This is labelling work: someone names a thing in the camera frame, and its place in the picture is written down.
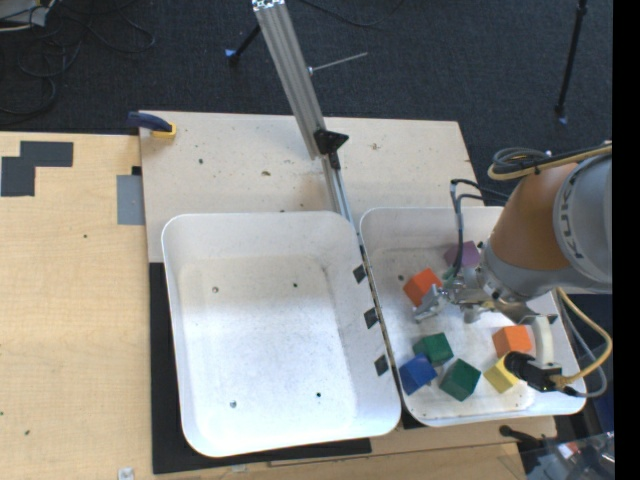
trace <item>yellow block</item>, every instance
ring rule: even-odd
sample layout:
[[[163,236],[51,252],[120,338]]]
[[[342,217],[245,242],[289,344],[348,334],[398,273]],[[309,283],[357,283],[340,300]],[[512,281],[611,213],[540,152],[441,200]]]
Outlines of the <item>yellow block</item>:
[[[491,368],[482,374],[499,393],[504,393],[507,389],[515,386],[519,380],[518,377],[507,370],[504,365],[504,358],[505,356],[502,356]]]

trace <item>aluminum extrusion bar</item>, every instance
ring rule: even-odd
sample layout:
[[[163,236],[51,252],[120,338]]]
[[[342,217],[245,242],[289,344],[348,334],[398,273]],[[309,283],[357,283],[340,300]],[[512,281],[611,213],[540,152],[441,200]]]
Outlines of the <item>aluminum extrusion bar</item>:
[[[334,209],[353,224],[340,169],[320,154],[314,137],[326,126],[285,0],[252,0],[252,5],[309,156],[321,157]]]

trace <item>white tray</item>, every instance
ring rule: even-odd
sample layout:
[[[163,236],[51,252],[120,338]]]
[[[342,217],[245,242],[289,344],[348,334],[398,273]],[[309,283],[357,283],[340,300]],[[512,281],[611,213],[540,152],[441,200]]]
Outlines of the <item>white tray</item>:
[[[489,237],[501,207],[463,208],[464,240],[475,243]],[[360,223],[361,236],[371,266],[373,283],[378,294],[393,356],[397,367],[414,356],[412,346],[429,334],[444,332],[454,358],[437,367],[438,377],[407,396],[403,402],[419,422],[429,426],[447,426],[493,419],[539,415],[574,414],[582,409],[584,398],[558,392],[540,393],[519,381],[500,394],[483,375],[475,391],[463,402],[438,387],[443,370],[456,358],[484,372],[497,360],[492,334],[513,322],[500,313],[483,313],[479,321],[463,322],[461,310],[447,305],[440,314],[416,323],[411,300],[402,290],[418,272],[430,267],[436,275],[448,268],[445,252],[457,245],[457,222],[451,208],[376,208],[365,213]],[[550,294],[531,301],[530,306],[543,314],[557,314],[558,308]],[[532,344],[531,329],[528,329]],[[579,370],[564,326],[558,318],[551,325],[555,362],[565,374]],[[530,352],[535,355],[535,345]],[[572,387],[585,390],[583,379]]]
[[[223,457],[385,434],[400,398],[353,226],[333,212],[179,215],[162,233],[182,427]]]

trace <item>purple block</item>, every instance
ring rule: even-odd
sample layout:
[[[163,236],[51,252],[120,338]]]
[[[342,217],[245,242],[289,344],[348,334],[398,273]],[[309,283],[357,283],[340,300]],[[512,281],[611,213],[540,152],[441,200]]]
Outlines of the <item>purple block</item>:
[[[422,352],[400,367],[400,380],[407,395],[411,395],[437,376],[438,372]]]
[[[444,253],[444,259],[449,266],[453,265],[456,261],[456,254],[458,254],[458,246],[454,245],[447,252]],[[462,268],[475,267],[480,262],[480,251],[476,247],[473,241],[462,243]]]

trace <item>wooden table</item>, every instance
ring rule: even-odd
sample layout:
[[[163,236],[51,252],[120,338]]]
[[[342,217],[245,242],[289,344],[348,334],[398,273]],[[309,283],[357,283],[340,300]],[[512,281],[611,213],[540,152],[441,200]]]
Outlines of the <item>wooden table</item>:
[[[328,120],[329,126],[336,123]],[[428,131],[429,123],[424,126]],[[432,126],[445,133],[435,135],[445,141],[436,157],[464,148],[457,124],[446,124],[445,132],[442,123]],[[247,479],[524,478],[514,440],[498,432],[505,423],[500,421],[400,426],[373,438],[373,451],[364,457],[154,475],[148,235],[146,226],[118,223],[116,182],[143,163],[141,140],[146,139],[0,133],[2,157],[19,156],[21,141],[73,143],[72,167],[35,168],[33,196],[0,197],[3,477],[102,480],[116,479],[120,471],[122,478],[137,480],[205,480],[235,472]],[[389,146],[369,136],[372,153],[379,152],[370,146],[376,141]],[[345,150],[346,158],[357,147]],[[470,164],[460,162],[468,165],[460,177],[472,177]],[[556,433],[551,416],[506,423],[535,437]]]

